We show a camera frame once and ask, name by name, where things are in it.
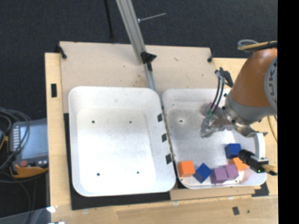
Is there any orange cube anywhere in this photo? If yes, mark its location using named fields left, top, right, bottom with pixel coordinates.
left=177, top=160, right=196, bottom=178
left=228, top=157, right=249, bottom=172

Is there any white plastic tray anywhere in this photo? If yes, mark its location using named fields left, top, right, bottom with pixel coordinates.
left=68, top=85, right=177, bottom=197
left=161, top=88, right=268, bottom=189

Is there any black cylinder on white bracket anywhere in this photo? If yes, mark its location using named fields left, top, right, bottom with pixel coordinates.
left=237, top=132, right=269, bottom=174

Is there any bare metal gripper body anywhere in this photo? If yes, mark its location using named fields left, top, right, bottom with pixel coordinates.
left=206, top=108, right=257, bottom=136

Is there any blue cube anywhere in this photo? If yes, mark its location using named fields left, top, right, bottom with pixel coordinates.
left=192, top=163, right=214, bottom=184
left=224, top=143, right=242, bottom=159

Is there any purple cube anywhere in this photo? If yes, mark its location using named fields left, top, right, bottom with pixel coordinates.
left=224, top=164, right=240, bottom=180
left=210, top=167, right=229, bottom=184

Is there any pale wood board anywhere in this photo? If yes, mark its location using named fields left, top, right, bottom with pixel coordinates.
left=58, top=41, right=262, bottom=202

